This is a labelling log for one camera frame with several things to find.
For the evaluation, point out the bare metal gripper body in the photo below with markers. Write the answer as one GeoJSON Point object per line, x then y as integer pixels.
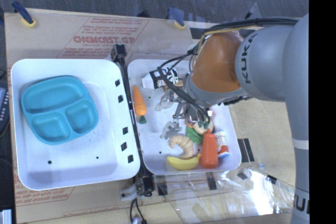
{"type": "Point", "coordinates": [193, 112]}

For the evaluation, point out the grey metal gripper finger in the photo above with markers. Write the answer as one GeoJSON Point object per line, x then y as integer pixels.
{"type": "Point", "coordinates": [168, 96]}
{"type": "Point", "coordinates": [181, 110]}

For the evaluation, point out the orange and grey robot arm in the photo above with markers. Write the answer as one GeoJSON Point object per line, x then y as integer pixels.
{"type": "Point", "coordinates": [265, 60]}

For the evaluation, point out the beige round biscuit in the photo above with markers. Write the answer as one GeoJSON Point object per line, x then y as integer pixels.
{"type": "Point", "coordinates": [206, 129]}

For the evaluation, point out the green toy vegetable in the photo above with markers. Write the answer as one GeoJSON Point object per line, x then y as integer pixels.
{"type": "Point", "coordinates": [193, 135]}

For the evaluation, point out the white carton with cow print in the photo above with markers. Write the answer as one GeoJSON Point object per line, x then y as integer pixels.
{"type": "Point", "coordinates": [151, 80]}

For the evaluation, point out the orange carrot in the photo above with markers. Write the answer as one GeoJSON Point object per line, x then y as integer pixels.
{"type": "Point", "coordinates": [139, 102]}

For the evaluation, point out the beige croissant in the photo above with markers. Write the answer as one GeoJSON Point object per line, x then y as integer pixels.
{"type": "Point", "coordinates": [183, 143]}

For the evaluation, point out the orange squeeze bottle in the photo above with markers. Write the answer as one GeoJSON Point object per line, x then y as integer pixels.
{"type": "Point", "coordinates": [209, 150]}

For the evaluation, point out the thin black and white rod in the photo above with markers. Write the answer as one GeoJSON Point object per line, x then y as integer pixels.
{"type": "Point", "coordinates": [130, 112]}

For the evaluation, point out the white red and blue packet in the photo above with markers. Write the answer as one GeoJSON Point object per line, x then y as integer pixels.
{"type": "Point", "coordinates": [222, 143]}

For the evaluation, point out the white plastic tray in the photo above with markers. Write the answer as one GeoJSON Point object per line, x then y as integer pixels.
{"type": "Point", "coordinates": [78, 162]}
{"type": "Point", "coordinates": [155, 144]}

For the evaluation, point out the yellow banana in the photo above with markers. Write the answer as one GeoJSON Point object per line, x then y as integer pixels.
{"type": "Point", "coordinates": [183, 163]}

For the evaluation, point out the blue divided plate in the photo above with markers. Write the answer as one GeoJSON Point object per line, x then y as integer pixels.
{"type": "Point", "coordinates": [57, 110]}

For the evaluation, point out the brown cardboard board red print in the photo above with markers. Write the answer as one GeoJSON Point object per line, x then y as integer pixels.
{"type": "Point", "coordinates": [65, 34]}

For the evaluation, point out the black cylinder on white bracket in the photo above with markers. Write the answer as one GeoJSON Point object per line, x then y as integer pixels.
{"type": "Point", "coordinates": [236, 100]}

